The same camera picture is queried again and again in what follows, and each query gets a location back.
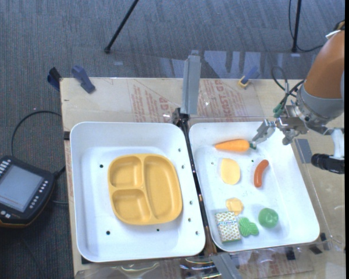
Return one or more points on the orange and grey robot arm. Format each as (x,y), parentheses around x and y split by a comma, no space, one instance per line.
(325,65)

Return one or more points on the brown cardboard board red print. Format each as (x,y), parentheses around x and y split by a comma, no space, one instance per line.
(110,100)

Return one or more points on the green leafy vegetable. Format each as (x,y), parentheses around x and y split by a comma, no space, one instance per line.
(248,228)

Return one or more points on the small yellow cheese piece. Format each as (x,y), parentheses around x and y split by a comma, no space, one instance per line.
(235,205)

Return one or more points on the white carton orange green print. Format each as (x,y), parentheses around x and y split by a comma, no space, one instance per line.
(228,228)

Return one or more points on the yellow oval slice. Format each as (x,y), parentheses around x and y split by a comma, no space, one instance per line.
(230,171)

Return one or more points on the yellow divided plate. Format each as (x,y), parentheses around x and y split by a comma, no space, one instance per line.
(160,185)

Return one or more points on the black cylinder on white bracket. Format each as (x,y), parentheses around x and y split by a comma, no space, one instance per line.
(327,162)

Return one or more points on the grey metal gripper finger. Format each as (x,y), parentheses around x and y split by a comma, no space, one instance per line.
(266,129)
(290,137)

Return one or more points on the black tripod leg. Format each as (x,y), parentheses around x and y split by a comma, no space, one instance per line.
(297,19)
(125,19)

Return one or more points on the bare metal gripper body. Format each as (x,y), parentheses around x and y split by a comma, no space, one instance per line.
(293,121)

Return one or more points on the green round toy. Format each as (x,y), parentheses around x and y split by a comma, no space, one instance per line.
(268,217)

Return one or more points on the orange carrot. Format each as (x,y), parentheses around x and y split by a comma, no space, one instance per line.
(234,145)

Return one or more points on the white plastic tray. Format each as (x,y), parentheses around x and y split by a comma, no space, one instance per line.
(291,185)
(93,185)

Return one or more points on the orange sausage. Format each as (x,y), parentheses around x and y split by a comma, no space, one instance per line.
(260,173)

